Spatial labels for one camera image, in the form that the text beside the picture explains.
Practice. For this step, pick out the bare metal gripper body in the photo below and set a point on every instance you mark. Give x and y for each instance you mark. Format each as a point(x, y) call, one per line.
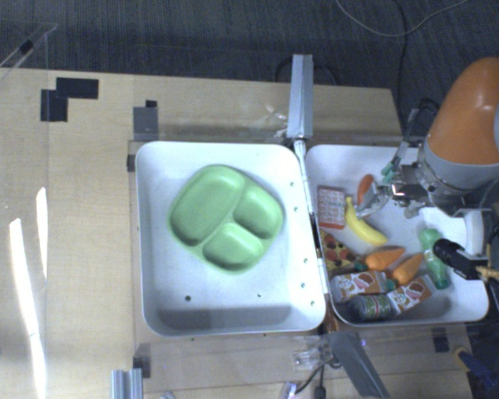
point(411, 193)

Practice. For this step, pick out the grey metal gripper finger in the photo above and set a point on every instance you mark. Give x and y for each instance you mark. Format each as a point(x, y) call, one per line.
point(368, 208)
point(376, 189)

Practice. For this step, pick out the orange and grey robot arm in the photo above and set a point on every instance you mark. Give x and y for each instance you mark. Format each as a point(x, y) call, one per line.
point(465, 131)

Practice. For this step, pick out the small orange carrot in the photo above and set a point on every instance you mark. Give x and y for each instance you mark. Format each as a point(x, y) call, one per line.
point(364, 185)

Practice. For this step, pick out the yellow banana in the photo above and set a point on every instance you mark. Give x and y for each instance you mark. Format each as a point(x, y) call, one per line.
point(364, 229)

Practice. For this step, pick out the orange and white packet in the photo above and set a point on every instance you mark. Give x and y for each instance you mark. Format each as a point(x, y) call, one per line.
point(332, 208)

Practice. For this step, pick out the white plastic tray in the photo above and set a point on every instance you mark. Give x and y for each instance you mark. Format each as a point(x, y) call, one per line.
point(241, 301)
point(403, 231)

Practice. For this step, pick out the pizza slice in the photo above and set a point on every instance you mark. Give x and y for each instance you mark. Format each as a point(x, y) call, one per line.
point(334, 252)

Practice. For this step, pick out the green plastic bottle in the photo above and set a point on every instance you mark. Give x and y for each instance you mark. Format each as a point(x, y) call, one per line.
point(434, 260)

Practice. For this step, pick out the orange and white carton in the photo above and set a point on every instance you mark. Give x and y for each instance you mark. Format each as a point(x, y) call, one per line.
point(355, 285)
point(411, 294)

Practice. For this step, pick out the dark green can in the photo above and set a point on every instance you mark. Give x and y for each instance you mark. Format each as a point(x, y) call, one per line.
point(372, 307)

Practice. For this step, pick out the green divided plate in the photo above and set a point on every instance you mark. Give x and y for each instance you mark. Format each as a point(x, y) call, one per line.
point(216, 206)

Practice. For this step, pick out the black cylinder on white bracket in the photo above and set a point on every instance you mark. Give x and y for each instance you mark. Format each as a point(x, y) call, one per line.
point(457, 256)

